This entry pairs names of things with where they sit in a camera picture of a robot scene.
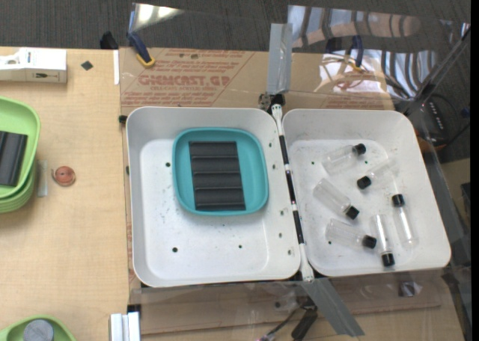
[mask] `black cap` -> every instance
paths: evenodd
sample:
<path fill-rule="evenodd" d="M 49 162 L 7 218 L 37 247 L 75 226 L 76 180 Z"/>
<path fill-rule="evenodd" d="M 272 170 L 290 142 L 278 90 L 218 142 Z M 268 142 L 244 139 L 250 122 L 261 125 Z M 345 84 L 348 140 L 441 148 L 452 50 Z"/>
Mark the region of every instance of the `black cap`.
<path fill-rule="evenodd" d="M 366 146 L 363 145 L 363 143 L 356 144 L 353 148 L 356 150 L 358 155 L 362 155 L 366 152 Z"/>
<path fill-rule="evenodd" d="M 354 206 L 351 206 L 345 213 L 348 218 L 354 220 L 356 216 L 359 214 L 359 211 Z"/>
<path fill-rule="evenodd" d="M 381 258 L 384 266 L 393 266 L 395 264 L 394 256 L 392 254 L 383 254 L 381 255 Z"/>
<path fill-rule="evenodd" d="M 363 176 L 361 179 L 358 179 L 356 183 L 360 189 L 365 189 L 371 185 L 371 179 L 367 176 Z"/>
<path fill-rule="evenodd" d="M 374 249 L 376 247 L 377 240 L 373 236 L 366 235 L 365 237 L 362 238 L 362 246 L 366 248 L 371 248 Z"/>
<path fill-rule="evenodd" d="M 404 197 L 402 194 L 396 194 L 392 198 L 392 203 L 394 206 L 403 206 L 404 205 Z"/>

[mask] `green bowl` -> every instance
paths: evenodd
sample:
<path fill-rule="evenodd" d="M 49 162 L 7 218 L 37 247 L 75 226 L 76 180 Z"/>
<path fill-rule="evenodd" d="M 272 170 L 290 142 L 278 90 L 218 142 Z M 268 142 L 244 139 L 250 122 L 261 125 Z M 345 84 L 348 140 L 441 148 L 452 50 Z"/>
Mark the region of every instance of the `green bowl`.
<path fill-rule="evenodd" d="M 14 187 L 0 185 L 0 199 L 4 199 L 24 187 L 30 170 L 34 167 L 34 158 L 40 136 L 40 118 L 29 105 L 0 96 L 0 131 L 28 136 L 18 184 Z"/>
<path fill-rule="evenodd" d="M 15 211 L 25 205 L 28 200 L 30 200 L 30 197 L 34 191 L 35 175 L 36 169 L 34 166 L 32 167 L 31 172 L 28 174 L 28 179 L 26 180 L 22 189 L 9 197 L 0 199 L 0 213 Z"/>
<path fill-rule="evenodd" d="M 23 332 L 26 326 L 34 321 L 42 319 L 53 326 L 53 336 L 55 341 L 76 341 L 75 337 L 58 319 L 48 315 L 31 316 L 16 322 L 13 325 L 0 331 L 0 341 L 23 341 Z"/>

